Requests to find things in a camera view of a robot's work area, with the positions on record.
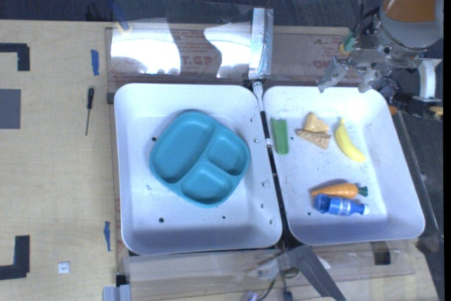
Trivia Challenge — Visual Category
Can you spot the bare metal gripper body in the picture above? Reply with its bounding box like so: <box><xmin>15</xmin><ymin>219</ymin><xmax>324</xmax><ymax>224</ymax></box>
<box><xmin>347</xmin><ymin>21</ymin><xmax>428</xmax><ymax>77</ymax></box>

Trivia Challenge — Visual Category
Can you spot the yellow cheese wedge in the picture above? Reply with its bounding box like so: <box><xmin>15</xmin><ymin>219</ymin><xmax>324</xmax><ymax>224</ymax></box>
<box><xmin>303</xmin><ymin>111</ymin><xmax>330</xmax><ymax>134</ymax></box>

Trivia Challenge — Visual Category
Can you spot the tan waffle cracker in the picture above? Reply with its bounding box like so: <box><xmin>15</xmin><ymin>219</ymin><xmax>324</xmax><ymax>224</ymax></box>
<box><xmin>296</xmin><ymin>129</ymin><xmax>332</xmax><ymax>150</ymax></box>

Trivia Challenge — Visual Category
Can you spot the yellow banana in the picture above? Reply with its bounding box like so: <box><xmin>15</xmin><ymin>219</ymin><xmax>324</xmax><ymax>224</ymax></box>
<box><xmin>334</xmin><ymin>117</ymin><xmax>368</xmax><ymax>164</ymax></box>

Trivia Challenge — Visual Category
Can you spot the green celery stick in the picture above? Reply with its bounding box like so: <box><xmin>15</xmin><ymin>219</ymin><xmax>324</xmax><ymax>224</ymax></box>
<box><xmin>270</xmin><ymin>117</ymin><xmax>290</xmax><ymax>155</ymax></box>

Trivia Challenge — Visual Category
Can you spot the orange carrot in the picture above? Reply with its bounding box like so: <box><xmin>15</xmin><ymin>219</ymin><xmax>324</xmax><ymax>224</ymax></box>
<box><xmin>310</xmin><ymin>183</ymin><xmax>369</xmax><ymax>200</ymax></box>

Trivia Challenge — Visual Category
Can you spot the white plastic tray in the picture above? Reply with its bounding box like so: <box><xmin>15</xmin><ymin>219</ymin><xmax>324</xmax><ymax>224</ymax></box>
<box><xmin>262</xmin><ymin>85</ymin><xmax>426</xmax><ymax>246</ymax></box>
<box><xmin>113</xmin><ymin>82</ymin><xmax>284</xmax><ymax>256</ymax></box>

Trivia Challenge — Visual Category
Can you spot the blue plastic bottle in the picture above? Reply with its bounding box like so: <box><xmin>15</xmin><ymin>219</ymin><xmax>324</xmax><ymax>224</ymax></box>
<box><xmin>314</xmin><ymin>194</ymin><xmax>371</xmax><ymax>216</ymax></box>

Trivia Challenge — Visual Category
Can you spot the blue divided plate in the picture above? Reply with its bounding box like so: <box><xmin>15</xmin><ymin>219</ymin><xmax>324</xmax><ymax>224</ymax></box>
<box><xmin>149</xmin><ymin>110</ymin><xmax>252</xmax><ymax>209</ymax></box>

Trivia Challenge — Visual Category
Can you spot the black screwdriver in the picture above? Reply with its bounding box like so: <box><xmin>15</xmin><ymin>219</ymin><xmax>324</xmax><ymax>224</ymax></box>
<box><xmin>85</xmin><ymin>86</ymin><xmax>95</xmax><ymax>137</ymax></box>

